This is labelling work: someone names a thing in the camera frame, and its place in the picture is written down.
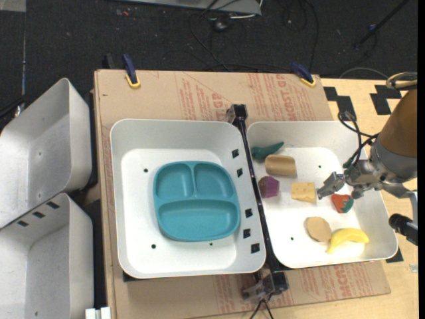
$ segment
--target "blue divided plate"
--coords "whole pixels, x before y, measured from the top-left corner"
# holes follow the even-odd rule
[[[222,239],[240,224],[232,178],[215,163],[180,161],[162,166],[153,181],[153,200],[161,231],[174,240]]]

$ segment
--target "yellow cheese block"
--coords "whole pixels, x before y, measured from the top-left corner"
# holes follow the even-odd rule
[[[291,184],[291,196],[299,201],[315,203],[316,189],[314,182],[293,182]]]

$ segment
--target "white tray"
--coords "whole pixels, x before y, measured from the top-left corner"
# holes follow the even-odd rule
[[[66,78],[0,135],[0,228],[61,192],[84,187],[92,171],[88,105]]]
[[[280,181],[277,197],[262,199],[273,252],[290,268],[304,268],[341,263],[387,259],[396,254],[398,242],[388,224],[388,213],[381,194],[367,191],[356,199],[353,208],[341,214],[334,208],[330,196],[315,204],[293,200],[292,182],[314,182],[320,188],[329,175],[343,173],[342,165],[358,146],[356,133],[340,122],[257,122],[247,130],[250,148],[265,147],[278,142],[284,146],[276,154],[295,158],[297,176],[276,176]],[[366,158],[362,150],[362,159]],[[257,181],[267,175],[264,160],[253,160]],[[351,194],[345,185],[338,193]],[[333,231],[345,227],[364,230],[368,244],[347,242],[327,254],[327,243],[314,241],[307,233],[308,217],[323,217]]]
[[[93,307],[92,222],[67,194],[0,231],[0,318],[81,319]]]
[[[111,130],[111,146],[118,257],[127,274],[134,278],[234,274],[263,266],[266,252],[260,217],[242,136],[234,126],[225,122],[121,120]],[[233,180],[240,226],[229,237],[182,242],[161,234],[153,203],[155,173],[167,163],[194,160],[221,165]],[[244,238],[248,230],[250,235]]]

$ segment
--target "black floor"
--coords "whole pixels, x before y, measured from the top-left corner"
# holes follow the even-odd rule
[[[117,68],[128,53],[136,68],[149,70],[288,72],[296,61],[335,78],[417,71],[418,0],[354,47],[402,1],[265,0],[261,17],[234,20],[219,33],[208,20],[214,11],[200,17],[158,5],[27,0],[26,13],[0,11],[0,110],[23,88],[30,104],[62,77],[86,93],[106,53]]]

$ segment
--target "black tripod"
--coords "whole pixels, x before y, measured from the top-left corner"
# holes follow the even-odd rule
[[[391,17],[396,14],[399,10],[402,9],[402,7],[407,4],[410,0],[403,0],[396,8],[392,10],[390,14],[388,14],[378,25],[376,25],[373,29],[369,31],[359,42],[354,44],[354,48],[356,50],[360,49],[360,46],[363,45],[363,43],[369,39],[371,36],[373,36]]]

